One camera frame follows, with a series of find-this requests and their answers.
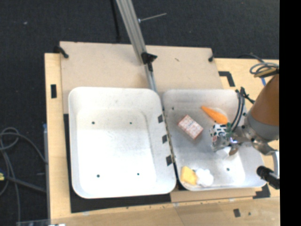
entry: toy carrot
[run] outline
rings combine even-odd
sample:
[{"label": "toy carrot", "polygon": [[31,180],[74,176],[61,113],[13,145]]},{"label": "toy carrot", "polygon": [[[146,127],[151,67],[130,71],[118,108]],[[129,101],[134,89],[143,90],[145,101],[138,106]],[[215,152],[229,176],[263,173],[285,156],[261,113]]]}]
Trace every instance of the toy carrot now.
[{"label": "toy carrot", "polygon": [[207,113],[207,115],[209,115],[216,123],[219,123],[219,124],[227,124],[228,122],[228,119],[227,117],[222,114],[222,113],[219,113],[213,109],[210,109],[206,106],[201,106],[201,108]]}]

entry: metal bracket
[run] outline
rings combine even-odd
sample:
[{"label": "metal bracket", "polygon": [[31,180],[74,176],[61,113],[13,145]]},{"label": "metal bracket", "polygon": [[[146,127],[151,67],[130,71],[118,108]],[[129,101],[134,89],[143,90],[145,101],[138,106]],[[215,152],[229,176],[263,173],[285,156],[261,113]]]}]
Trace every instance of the metal bracket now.
[{"label": "metal bracket", "polygon": [[141,57],[142,57],[143,63],[144,63],[145,65],[148,66],[149,71],[153,72],[154,70],[153,70],[153,68],[152,68],[152,64],[151,64],[151,63],[152,63],[158,56],[156,56],[156,55],[151,55],[151,54],[148,54],[148,53],[146,53],[146,52],[143,52],[143,53],[141,54]]}]

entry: black floor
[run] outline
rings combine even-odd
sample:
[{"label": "black floor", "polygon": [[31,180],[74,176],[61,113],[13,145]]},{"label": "black floor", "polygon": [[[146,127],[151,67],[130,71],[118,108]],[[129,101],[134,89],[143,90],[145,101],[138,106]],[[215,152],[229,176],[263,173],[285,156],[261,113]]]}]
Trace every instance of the black floor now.
[{"label": "black floor", "polygon": [[[280,0],[133,0],[147,45],[209,47],[215,57],[279,59]],[[129,43],[118,21],[121,42]],[[110,0],[0,0],[0,131],[15,127],[44,154],[43,56],[59,41],[116,42]],[[45,168],[25,140],[6,150],[18,179],[45,187]],[[0,154],[0,169],[6,170]],[[0,192],[4,187],[0,182]],[[21,220],[47,218],[43,193],[19,186]],[[15,185],[0,196],[0,225],[18,218]]]}]

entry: pink box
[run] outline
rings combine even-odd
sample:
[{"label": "pink box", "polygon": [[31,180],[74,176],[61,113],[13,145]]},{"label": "pink box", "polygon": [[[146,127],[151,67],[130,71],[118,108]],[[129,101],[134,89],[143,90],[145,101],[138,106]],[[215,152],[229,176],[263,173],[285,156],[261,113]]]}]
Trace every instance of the pink box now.
[{"label": "pink box", "polygon": [[192,139],[196,139],[204,130],[194,119],[185,115],[178,123],[178,126],[185,131]]}]

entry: aluminum rod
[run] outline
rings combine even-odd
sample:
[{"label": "aluminum rod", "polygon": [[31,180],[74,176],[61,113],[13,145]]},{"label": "aluminum rod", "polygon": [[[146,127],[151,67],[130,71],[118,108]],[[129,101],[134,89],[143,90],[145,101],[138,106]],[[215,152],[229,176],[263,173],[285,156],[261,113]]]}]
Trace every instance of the aluminum rod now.
[{"label": "aluminum rod", "polygon": [[[116,2],[137,59],[141,64],[144,64],[142,53],[147,53],[147,51],[132,0],[116,0]],[[157,92],[153,72],[149,70],[148,65],[144,65],[144,67],[150,89]]]}]

